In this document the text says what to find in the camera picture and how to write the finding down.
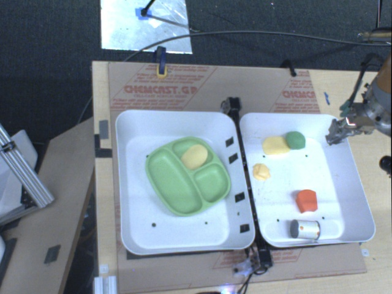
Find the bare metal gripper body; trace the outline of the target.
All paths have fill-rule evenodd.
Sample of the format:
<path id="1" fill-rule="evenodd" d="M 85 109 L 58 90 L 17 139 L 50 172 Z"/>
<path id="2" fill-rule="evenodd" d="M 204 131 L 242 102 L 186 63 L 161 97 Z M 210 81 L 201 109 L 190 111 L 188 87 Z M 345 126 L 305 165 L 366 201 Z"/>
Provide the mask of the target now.
<path id="1" fill-rule="evenodd" d="M 391 113 L 379 104 L 354 103 L 345 121 L 349 128 L 364 134 L 377 130 L 384 135 L 391 135 Z"/>

